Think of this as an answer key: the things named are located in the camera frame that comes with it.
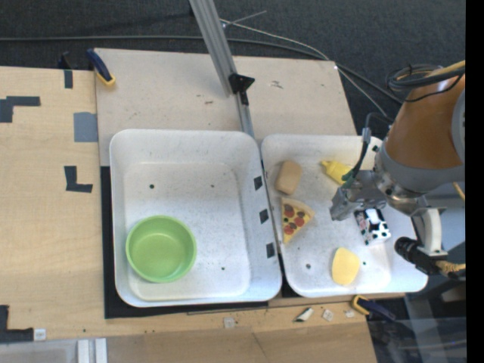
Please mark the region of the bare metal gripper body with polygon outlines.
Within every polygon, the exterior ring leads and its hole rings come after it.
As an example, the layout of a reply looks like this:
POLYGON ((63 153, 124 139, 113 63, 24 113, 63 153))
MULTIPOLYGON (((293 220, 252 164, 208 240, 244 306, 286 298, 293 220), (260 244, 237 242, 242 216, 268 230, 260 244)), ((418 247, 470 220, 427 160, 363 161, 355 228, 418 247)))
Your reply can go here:
POLYGON ((334 221, 343 221, 359 210, 385 206, 412 216, 420 209, 420 193, 404 188, 387 172, 362 170, 338 187, 331 203, 334 221))

